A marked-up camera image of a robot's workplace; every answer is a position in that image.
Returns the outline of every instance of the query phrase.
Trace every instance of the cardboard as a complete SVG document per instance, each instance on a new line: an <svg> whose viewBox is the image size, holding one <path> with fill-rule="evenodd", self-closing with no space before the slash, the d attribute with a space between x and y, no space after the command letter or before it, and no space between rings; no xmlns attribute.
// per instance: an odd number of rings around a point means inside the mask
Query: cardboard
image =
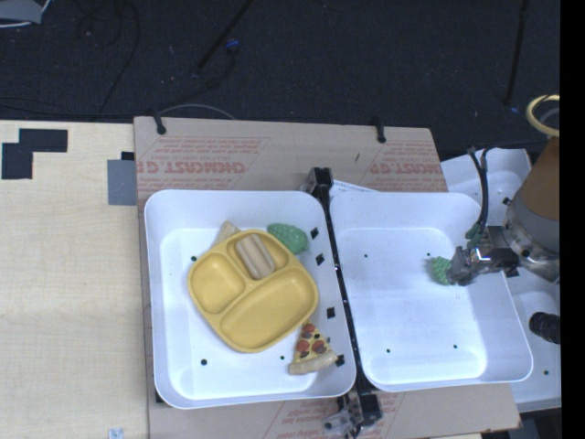
<svg viewBox="0 0 585 439"><path fill-rule="evenodd" d="M156 401L152 323L144 239L144 203L165 188L297 190L312 167L334 179L381 191L447 191L431 132L425 128L134 119L143 272L144 338L150 434L157 438L326 437L322 420L336 399L265 402L178 410ZM516 429L519 415L507 384L378 392L383 417L360 437L407 439Z"/></svg>

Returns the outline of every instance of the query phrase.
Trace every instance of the black clip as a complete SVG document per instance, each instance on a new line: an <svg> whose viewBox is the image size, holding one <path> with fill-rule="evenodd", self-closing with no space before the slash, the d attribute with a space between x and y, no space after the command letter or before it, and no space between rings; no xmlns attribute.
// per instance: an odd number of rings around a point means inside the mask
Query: black clip
<svg viewBox="0 0 585 439"><path fill-rule="evenodd" d="M384 126L382 125L380 118L377 115L375 115L374 117L372 117L372 120L369 121L368 125L372 125L372 126L376 127L376 131L378 132L377 140L380 143L385 143L386 137L384 136Z"/></svg>
<svg viewBox="0 0 585 439"><path fill-rule="evenodd" d="M154 122L156 123L156 132L159 135L166 134L166 127L163 125L163 120L161 119L161 115L158 113L156 108L153 108L153 118Z"/></svg>

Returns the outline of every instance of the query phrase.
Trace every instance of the dark carpet floor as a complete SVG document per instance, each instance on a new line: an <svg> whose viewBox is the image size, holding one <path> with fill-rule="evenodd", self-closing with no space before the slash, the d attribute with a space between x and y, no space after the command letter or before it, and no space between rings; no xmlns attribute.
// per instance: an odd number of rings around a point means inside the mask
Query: dark carpet floor
<svg viewBox="0 0 585 439"><path fill-rule="evenodd" d="M0 20L4 120L377 116L430 128L445 159L539 151L524 110L559 94L560 0L53 0L14 23Z"/></svg>

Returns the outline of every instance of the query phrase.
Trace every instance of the toy pizza slice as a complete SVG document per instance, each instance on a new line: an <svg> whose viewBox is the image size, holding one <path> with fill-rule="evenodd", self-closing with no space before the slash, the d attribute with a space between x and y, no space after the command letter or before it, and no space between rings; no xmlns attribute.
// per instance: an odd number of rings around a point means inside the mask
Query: toy pizza slice
<svg viewBox="0 0 585 439"><path fill-rule="evenodd" d="M301 328L301 335L294 348L289 374L307 374L324 369L337 361L337 355L331 349L327 339L310 320Z"/></svg>

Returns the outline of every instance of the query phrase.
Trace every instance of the yellow divided plate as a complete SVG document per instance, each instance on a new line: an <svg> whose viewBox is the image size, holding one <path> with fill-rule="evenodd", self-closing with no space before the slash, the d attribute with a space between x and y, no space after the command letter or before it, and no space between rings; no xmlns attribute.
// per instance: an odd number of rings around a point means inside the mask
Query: yellow divided plate
<svg viewBox="0 0 585 439"><path fill-rule="evenodd" d="M265 278L251 278L236 243L258 234L275 263ZM294 331L317 307L319 293L304 265L263 230L244 230L215 245L189 269L193 302L216 333L237 351L254 353Z"/></svg>

